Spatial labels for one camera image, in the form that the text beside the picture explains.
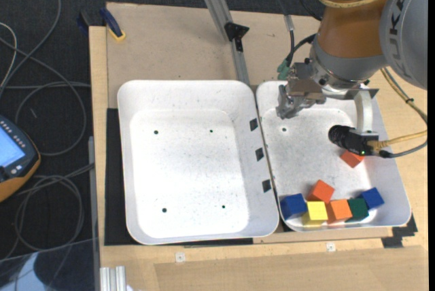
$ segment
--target handheld device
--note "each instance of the handheld device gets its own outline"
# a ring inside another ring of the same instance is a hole
[[[0,202],[24,185],[40,162],[41,155],[29,137],[0,115]]]

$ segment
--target colored block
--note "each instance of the colored block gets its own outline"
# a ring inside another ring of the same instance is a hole
[[[307,204],[305,203],[303,195],[301,193],[286,196],[279,202],[281,205],[281,213],[284,220],[290,217],[298,217],[307,212]]]
[[[352,218],[352,211],[347,202],[347,199],[339,199],[330,201],[326,204],[326,212],[328,212],[328,223],[345,222]]]
[[[371,188],[362,192],[358,198],[364,199],[369,210],[374,209],[382,204],[384,204],[383,198],[379,194],[376,187]]]
[[[323,201],[307,201],[308,211],[302,215],[305,226],[320,226],[328,219],[326,205]]]
[[[359,154],[354,154],[348,150],[345,150],[345,153],[343,153],[340,158],[343,159],[350,167],[354,168],[362,162],[364,156],[360,156]]]
[[[352,211],[352,218],[348,219],[346,222],[361,221],[368,216],[367,204],[364,199],[349,199],[347,202]]]
[[[326,204],[328,204],[334,191],[335,189],[333,187],[319,180],[308,193],[307,201],[324,201]]]

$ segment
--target yellow block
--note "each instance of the yellow block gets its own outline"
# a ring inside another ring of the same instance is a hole
[[[302,216],[305,226],[320,226],[328,219],[326,205],[323,201],[307,201],[308,211]]]

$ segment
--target black bracket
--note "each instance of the black bracket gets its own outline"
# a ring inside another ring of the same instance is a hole
[[[248,32],[249,27],[244,27],[243,25],[235,24],[233,22],[227,22],[225,24],[225,32],[230,41],[234,40],[236,44],[237,52],[243,51],[242,37]]]

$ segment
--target orange block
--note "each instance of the orange block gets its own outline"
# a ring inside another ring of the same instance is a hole
[[[326,204],[326,211],[328,212],[329,224],[344,222],[349,218],[352,218],[352,211],[347,199],[330,201],[328,204]]]
[[[307,195],[307,201],[324,201],[328,204],[335,189],[326,182],[318,180]]]
[[[364,156],[359,156],[358,154],[354,154],[348,150],[345,150],[345,153],[343,153],[340,158],[343,159],[350,167],[354,168],[362,162]]]

